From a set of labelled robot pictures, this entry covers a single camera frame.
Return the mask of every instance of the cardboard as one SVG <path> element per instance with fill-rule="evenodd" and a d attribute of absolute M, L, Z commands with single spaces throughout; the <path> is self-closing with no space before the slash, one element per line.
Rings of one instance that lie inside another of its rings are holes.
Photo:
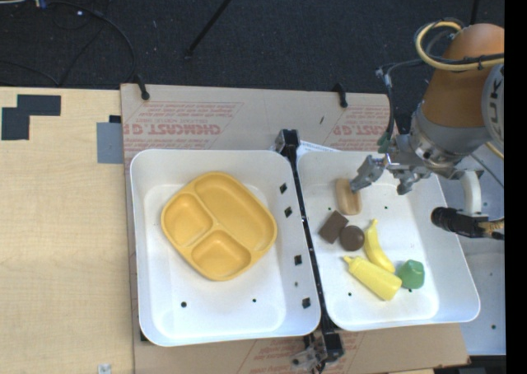
<path fill-rule="evenodd" d="M 386 97 L 347 93 L 348 107 L 342 108 L 333 92 L 158 85 L 148 85 L 147 90 L 150 99 L 144 101 L 137 85 L 121 86 L 136 372 L 297 372 L 291 368 L 291 358 L 304 349 L 303 338 L 173 348 L 141 340 L 129 164 L 147 148 L 269 149 L 281 129 L 296 129 L 301 140 L 320 146 L 374 152 L 388 121 Z M 457 324 L 343 331 L 340 335 L 345 354 L 328 364 L 324 372 L 400 372 L 464 365 L 469 361 Z"/>

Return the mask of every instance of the brown round object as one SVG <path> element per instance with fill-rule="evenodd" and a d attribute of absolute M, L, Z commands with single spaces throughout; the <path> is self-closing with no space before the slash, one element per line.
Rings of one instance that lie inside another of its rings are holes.
<path fill-rule="evenodd" d="M 357 226 L 346 226 L 340 231 L 340 244 L 345 250 L 357 251 L 364 245 L 364 231 Z"/>

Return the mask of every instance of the light wood surface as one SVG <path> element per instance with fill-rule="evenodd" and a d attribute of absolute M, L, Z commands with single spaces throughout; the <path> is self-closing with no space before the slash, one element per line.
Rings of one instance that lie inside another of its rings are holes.
<path fill-rule="evenodd" d="M 133 372 L 124 167 L 96 149 L 119 92 L 0 88 L 0 105 L 16 94 L 61 95 L 62 111 L 0 141 L 0 371 Z"/>

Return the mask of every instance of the toy banana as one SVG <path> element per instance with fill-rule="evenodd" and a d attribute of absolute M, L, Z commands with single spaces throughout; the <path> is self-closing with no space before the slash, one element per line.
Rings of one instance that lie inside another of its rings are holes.
<path fill-rule="evenodd" d="M 364 251 L 366 256 L 373 263 L 383 269 L 395 273 L 395 267 L 380 247 L 379 236 L 377 232 L 377 219 L 371 221 L 370 227 L 364 232 Z"/>

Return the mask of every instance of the robotic arm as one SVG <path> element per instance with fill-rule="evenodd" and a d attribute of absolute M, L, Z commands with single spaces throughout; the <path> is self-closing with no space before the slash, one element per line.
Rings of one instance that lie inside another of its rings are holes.
<path fill-rule="evenodd" d="M 455 33 L 442 57 L 422 46 L 425 35 L 438 27 Z M 422 27 L 415 36 L 417 53 L 435 71 L 421 103 L 413 113 L 409 134 L 391 137 L 380 150 L 381 159 L 369 156 L 350 180 L 353 193 L 375 182 L 384 169 L 399 179 L 398 194 L 411 191 L 414 183 L 432 173 L 460 180 L 465 208 L 436 208 L 432 222 L 447 231 L 468 237 L 504 239 L 496 232 L 504 218 L 489 221 L 481 212 L 479 176 L 482 171 L 461 168 L 460 163 L 483 144 L 501 155 L 504 129 L 504 34 L 492 24 L 463 27 L 456 20 L 442 20 Z M 388 88 L 391 80 L 383 75 Z"/>

